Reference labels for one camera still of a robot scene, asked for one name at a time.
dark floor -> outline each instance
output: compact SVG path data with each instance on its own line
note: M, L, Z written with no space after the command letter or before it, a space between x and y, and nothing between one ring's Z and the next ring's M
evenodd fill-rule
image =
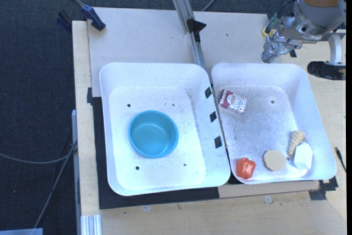
M96 7L174 9L172 0L82 0ZM190 0L202 10L210 0ZM285 0L216 0L209 11L271 16ZM0 0L0 152L26 160L67 154L75 108L71 36L56 24L71 0ZM32 228L58 165L27 165L0 157L0 231ZM73 162L69 161L39 223L45 235L75 234Z

table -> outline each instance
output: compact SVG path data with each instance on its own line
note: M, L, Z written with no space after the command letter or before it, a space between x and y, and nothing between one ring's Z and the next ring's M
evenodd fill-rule
M123 12L130 13L133 19L132 16L138 11L127 9ZM196 19L208 17L212 24L212 18L221 17L220 13L204 13L203 15L202 12L196 12ZM242 33L242 38L234 36L231 42L241 41L243 48L246 46L246 39L252 45L260 40L261 35L259 33L258 36L258 29L261 30L265 25L266 15L229 14L227 16L231 18L232 22L237 23L236 25L241 28ZM252 32L252 37L248 37L246 29L255 31ZM328 200L312 201L309 196L308 191L319 189L319 181L241 184L236 185L235 189L233 185L226 184L218 188L220 198L217 200L100 210L93 113L91 105L87 103L87 89L92 87L90 67L92 58L90 58L89 50L92 42L89 39L88 30L89 27L85 21L73 22L79 166L77 191L80 200L78 217L86 219L94 215L101 215L102 234L347 233L346 174L338 159L336 178L339 188L337 191L327 193ZM211 32L207 34L205 31L206 29L204 32L202 31L201 38L207 62L207 57L209 57L207 51L214 43L209 43ZM227 40L231 34L225 31L222 36ZM248 51L243 53L246 56L251 56ZM297 63L306 68L310 61L329 59L329 47L325 42L304 45L302 50L297 51L297 54L298 58L282 56L281 61L283 63ZM235 57L232 60L241 61L241 58ZM331 146L338 147L342 155L346 156L345 81L328 81L312 76L310 76L310 81Z

blue bowl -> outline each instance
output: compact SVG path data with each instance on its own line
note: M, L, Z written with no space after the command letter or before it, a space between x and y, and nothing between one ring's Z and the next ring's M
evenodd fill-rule
M129 124L128 138L142 156L161 158L170 154L178 142L178 130L173 120L158 111L137 114Z

red object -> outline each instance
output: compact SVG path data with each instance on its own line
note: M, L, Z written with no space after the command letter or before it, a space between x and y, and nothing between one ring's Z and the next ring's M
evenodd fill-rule
M255 162L248 158L241 158L236 162L236 174L238 177L248 179L252 177L255 169Z

beige round object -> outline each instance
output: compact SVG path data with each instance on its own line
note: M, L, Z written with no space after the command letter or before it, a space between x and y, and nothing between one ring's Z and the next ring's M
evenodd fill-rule
M279 171L284 168L286 158L280 151L270 150L264 154L264 163L269 170Z

